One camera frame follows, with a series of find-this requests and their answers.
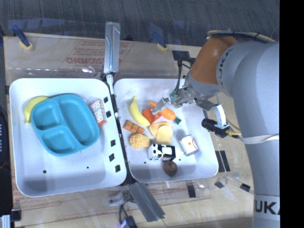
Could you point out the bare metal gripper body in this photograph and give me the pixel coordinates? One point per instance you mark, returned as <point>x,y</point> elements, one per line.
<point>186,96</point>

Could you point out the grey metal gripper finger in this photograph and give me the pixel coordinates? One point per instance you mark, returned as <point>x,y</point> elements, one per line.
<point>157,109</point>
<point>164,102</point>

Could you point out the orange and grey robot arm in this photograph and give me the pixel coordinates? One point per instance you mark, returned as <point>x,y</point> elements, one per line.
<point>251,84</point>

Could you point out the orange-red toy pepper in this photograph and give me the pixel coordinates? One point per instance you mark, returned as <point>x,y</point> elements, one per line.
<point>148,115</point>

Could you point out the orange carrot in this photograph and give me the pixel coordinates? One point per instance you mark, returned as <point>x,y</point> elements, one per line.
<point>169,114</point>

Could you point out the white plastic tray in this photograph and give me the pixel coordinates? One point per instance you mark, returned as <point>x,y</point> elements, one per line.
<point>61,172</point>
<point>152,89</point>

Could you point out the pale yellow toy slice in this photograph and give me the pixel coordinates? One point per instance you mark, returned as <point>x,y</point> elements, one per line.
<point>154,127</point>
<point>165,135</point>

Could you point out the yellow banana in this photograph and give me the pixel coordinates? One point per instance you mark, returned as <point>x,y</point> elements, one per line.
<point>30,106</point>
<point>137,115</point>

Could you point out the brown biscuit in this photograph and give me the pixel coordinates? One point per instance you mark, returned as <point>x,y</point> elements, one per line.
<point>133,126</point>

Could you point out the yellow round bread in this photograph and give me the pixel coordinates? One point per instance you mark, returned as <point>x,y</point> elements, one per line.
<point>139,140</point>

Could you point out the white and orange can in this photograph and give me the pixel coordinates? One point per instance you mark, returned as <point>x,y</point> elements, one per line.
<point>189,145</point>

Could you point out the white and orange carton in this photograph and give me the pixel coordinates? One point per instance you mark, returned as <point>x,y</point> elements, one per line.
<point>98,110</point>

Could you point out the brown doughnut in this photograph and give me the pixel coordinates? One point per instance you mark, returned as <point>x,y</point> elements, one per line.
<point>170,168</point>

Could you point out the blue divided plate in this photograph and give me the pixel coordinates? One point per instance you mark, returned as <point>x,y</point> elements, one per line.
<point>69,117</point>

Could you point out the brown cardboard board red print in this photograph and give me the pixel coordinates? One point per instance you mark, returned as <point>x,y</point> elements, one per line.
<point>59,53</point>

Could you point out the black cylinder on white bracket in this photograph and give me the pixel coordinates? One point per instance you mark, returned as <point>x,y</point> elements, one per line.
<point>221,121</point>

